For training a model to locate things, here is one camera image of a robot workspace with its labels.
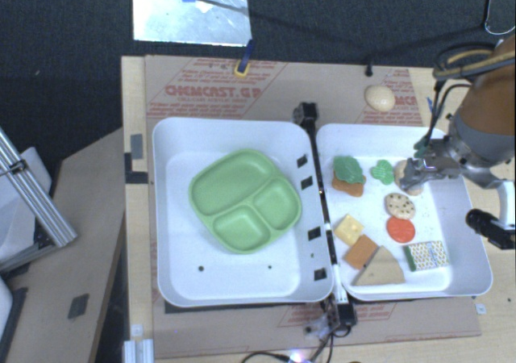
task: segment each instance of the green plate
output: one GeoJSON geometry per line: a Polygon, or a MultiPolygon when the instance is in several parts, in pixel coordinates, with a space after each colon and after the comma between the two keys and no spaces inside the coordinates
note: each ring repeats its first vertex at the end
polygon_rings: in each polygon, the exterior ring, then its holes
{"type": "Polygon", "coordinates": [[[263,153],[232,152],[189,185],[193,210],[227,249],[255,252],[285,234],[301,216],[301,199],[263,153]]]}

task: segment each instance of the brown toy square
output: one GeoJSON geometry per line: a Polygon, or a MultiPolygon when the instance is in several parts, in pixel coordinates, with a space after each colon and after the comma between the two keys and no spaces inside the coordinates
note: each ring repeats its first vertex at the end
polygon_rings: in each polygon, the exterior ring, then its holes
{"type": "Polygon", "coordinates": [[[369,237],[362,235],[347,251],[344,260],[355,269],[362,269],[369,258],[378,250],[378,246],[369,237]]]}

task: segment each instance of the white tray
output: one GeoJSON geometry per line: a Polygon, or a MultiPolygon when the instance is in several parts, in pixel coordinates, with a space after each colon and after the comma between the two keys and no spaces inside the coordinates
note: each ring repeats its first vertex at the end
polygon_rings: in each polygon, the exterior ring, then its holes
{"type": "MultiPolygon", "coordinates": [[[[465,223],[472,209],[464,179],[429,181],[422,194],[410,197],[416,207],[412,222],[416,235],[409,243],[442,240],[450,265],[426,271],[411,272],[402,250],[402,244],[392,240],[385,229],[389,214],[384,208],[384,197],[400,192],[392,184],[383,185],[372,178],[369,170],[380,159],[393,166],[411,156],[414,144],[427,128],[391,127],[374,125],[328,124],[317,135],[319,160],[325,184],[328,210],[332,227],[350,214],[363,225],[363,234],[376,244],[384,245],[398,260],[406,283],[384,286],[353,286],[358,271],[342,258],[349,247],[335,237],[335,250],[340,261],[340,277],[346,291],[364,301],[406,298],[451,297],[478,295],[489,290],[493,275],[481,237],[465,223]],[[355,157],[367,177],[364,195],[349,196],[331,187],[334,156],[355,157]]],[[[434,137],[443,132],[434,130],[434,137]]]]}
{"type": "Polygon", "coordinates": [[[310,141],[285,122],[171,118],[152,135],[156,187],[158,286],[179,307],[306,303],[325,298],[333,274],[310,141]],[[189,204],[192,178],[241,148],[275,162],[302,200],[302,216],[278,240],[253,254],[224,248],[189,204]],[[298,159],[307,162],[298,168],[298,159]],[[302,190],[301,181],[313,185],[302,190]],[[309,240],[308,232],[320,229],[309,240]]]}

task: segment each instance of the yellow square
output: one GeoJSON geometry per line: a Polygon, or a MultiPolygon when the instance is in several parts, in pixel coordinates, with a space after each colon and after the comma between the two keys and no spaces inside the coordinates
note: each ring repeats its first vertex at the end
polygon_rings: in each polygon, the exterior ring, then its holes
{"type": "Polygon", "coordinates": [[[358,240],[363,229],[364,226],[361,223],[347,214],[334,230],[334,233],[351,247],[358,240]]]}

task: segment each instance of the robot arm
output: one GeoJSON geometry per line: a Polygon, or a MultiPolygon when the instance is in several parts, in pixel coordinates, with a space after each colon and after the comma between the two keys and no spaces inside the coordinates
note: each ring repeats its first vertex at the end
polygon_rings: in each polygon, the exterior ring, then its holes
{"type": "MultiPolygon", "coordinates": [[[[417,152],[407,161],[400,180],[403,190],[414,190],[426,181],[462,175],[481,188],[496,189],[501,199],[500,219],[472,210],[466,222],[500,248],[514,248],[514,183],[494,176],[490,169],[514,157],[514,50],[513,35],[486,60],[454,69],[438,65],[431,126],[414,146],[417,152]],[[448,78],[459,77],[466,77],[472,85],[466,85],[468,93],[450,118],[448,134],[432,139],[450,88],[441,103],[439,93],[448,78]]],[[[462,52],[448,62],[466,56],[462,52]]]]}

